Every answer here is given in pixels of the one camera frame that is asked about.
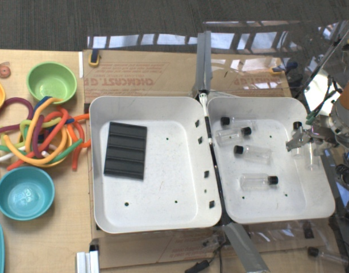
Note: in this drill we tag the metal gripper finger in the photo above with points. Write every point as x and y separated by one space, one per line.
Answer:
301 132
294 144

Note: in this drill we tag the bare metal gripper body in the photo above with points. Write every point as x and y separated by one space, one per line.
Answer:
322 134

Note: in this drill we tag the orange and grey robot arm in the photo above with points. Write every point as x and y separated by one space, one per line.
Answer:
346 95

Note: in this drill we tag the clear plastic bottle black cap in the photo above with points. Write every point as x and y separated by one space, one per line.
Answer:
230 135
255 153
254 181
297 125
225 120
313 252

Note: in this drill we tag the white plastic tray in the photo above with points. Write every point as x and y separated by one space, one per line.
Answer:
163 181
265 206

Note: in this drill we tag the brown cardboard board red print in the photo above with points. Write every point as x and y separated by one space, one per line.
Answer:
151 67

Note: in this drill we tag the black grooved plastic holder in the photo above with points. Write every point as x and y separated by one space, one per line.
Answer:
125 151

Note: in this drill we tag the yellow bowl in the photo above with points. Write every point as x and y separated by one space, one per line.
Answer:
62 137

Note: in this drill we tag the green bowl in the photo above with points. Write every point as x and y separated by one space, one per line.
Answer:
52 81

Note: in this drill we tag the teal bowl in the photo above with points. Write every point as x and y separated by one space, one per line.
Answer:
24 193

